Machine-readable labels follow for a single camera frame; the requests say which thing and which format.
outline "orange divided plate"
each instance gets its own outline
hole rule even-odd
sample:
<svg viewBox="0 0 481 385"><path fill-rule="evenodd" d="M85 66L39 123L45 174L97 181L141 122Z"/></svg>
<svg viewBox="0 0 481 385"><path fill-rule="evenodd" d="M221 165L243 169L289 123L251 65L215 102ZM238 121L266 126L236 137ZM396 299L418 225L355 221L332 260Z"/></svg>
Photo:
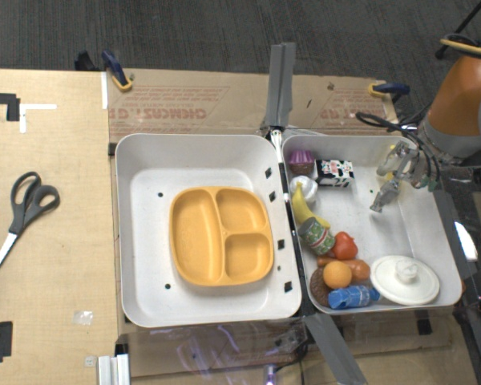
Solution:
<svg viewBox="0 0 481 385"><path fill-rule="evenodd" d="M172 202L169 235L180 275L199 286L262 279L273 266L273 238L264 203L234 187L197 187Z"/></svg>

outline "scissors blade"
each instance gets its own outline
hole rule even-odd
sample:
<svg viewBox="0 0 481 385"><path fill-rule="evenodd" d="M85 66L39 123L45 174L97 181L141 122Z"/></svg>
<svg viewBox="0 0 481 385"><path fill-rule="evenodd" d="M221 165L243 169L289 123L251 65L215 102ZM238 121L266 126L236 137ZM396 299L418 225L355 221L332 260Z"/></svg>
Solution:
<svg viewBox="0 0 481 385"><path fill-rule="evenodd" d="M2 248L0 249L0 265L2 265L3 260L6 259L7 254L10 252L10 249L13 248L14 243L18 235L14 233L8 233L6 241L3 243Z"/></svg>

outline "banana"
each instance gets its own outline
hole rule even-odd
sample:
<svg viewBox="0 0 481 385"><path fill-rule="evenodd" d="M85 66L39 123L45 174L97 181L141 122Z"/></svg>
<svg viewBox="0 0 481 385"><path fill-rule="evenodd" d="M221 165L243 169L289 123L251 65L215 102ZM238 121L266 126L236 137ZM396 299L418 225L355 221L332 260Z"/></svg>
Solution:
<svg viewBox="0 0 481 385"><path fill-rule="evenodd" d="M310 217L315 217L315 219L321 224L324 228L329 229L331 225L329 222L324 218L319 217L318 215L314 214L312 210L310 210L308 204L306 204L305 196L303 195L303 190L301 189L303 184L301 182L296 183L296 192L292 195L292 210L294 212L294 216L296 217L296 221L299 224L302 224Z"/></svg>

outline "blue bottle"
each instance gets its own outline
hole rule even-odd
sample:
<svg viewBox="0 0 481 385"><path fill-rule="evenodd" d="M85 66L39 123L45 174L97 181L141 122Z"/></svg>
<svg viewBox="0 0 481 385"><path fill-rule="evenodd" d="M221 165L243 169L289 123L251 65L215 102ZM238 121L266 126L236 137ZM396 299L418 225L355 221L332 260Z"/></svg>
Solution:
<svg viewBox="0 0 481 385"><path fill-rule="evenodd" d="M375 288L366 286L348 286L333 290L328 295L329 306L334 310L358 308L367 306L371 301L377 301L380 295Z"/></svg>

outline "orange fruit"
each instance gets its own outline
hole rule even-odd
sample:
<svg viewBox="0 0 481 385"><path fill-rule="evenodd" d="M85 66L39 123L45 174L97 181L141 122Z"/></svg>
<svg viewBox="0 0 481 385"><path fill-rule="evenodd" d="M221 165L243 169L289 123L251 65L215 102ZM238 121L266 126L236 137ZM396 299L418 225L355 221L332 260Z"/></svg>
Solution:
<svg viewBox="0 0 481 385"><path fill-rule="evenodd" d="M324 279L324 283L332 290L346 288L351 283L351 279L353 279L353 272L351 268L343 262L333 261L324 267L322 279Z"/></svg>

